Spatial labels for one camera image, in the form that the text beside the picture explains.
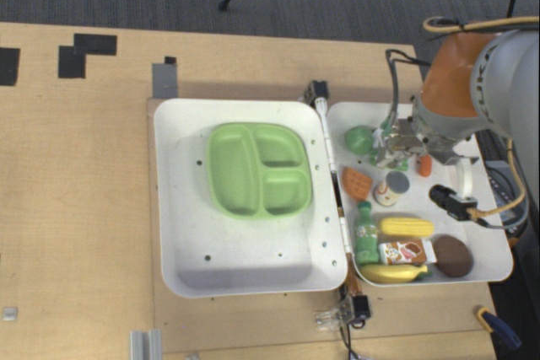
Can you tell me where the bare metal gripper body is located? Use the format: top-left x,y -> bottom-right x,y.
381,117 -> 427,159

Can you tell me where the white can with grey lid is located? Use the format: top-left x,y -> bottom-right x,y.
372,170 -> 411,207

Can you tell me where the green round toy fruit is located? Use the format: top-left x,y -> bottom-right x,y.
343,125 -> 376,155

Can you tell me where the orange waffle biscuit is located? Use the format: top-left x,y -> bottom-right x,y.
341,166 -> 374,201

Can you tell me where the thin black and white rod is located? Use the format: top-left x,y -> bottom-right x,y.
314,96 -> 354,255

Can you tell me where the yellow corn cob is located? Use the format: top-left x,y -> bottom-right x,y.
379,217 -> 436,239

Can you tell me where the green plastic bottle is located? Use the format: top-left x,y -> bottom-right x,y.
354,201 -> 381,266

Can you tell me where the brown and white carton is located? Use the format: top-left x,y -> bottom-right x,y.
377,239 -> 438,267

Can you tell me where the brown round toy food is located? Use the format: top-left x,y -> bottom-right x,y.
432,234 -> 474,279

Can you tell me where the yellow banana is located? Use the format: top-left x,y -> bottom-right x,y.
359,262 -> 429,285

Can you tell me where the white plastic tray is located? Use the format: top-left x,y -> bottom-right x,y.
327,101 -> 516,288
153,98 -> 349,299

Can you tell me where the green divided plate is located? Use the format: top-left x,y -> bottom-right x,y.
205,121 -> 314,222

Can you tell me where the black cylinder on white bracket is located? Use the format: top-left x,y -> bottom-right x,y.
429,158 -> 480,223

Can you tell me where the black block with thin wires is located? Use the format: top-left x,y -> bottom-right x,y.
306,80 -> 330,103
351,294 -> 374,329

